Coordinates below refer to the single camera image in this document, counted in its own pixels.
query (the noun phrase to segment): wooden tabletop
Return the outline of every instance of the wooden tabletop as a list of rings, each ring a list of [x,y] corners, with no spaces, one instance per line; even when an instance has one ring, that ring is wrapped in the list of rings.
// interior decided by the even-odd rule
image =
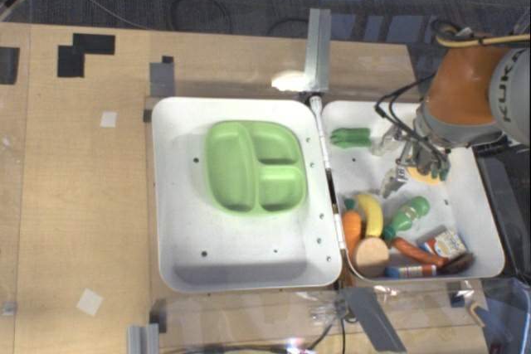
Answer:
[[[58,78],[58,46],[71,46],[74,33],[114,35],[115,52],[86,55],[84,78]],[[0,85],[0,301],[18,308],[0,317],[0,352],[124,353],[127,327],[145,326],[157,301],[143,121],[149,64],[173,57],[177,95],[278,97],[272,76],[303,70],[306,43],[0,23],[0,46],[21,49],[17,83]],[[333,97],[374,99],[413,78],[404,46],[333,41],[330,57]],[[114,126],[102,127],[105,113]],[[96,299],[83,311],[87,289]],[[481,299],[480,286],[471,291]],[[172,315],[161,335],[166,351],[311,340],[322,331],[311,311],[323,301],[301,292],[164,297]],[[486,351],[480,328],[450,306],[444,286],[378,297],[409,352]],[[351,347],[373,352],[359,324],[347,331]],[[341,352],[338,333],[336,326],[322,352]]]

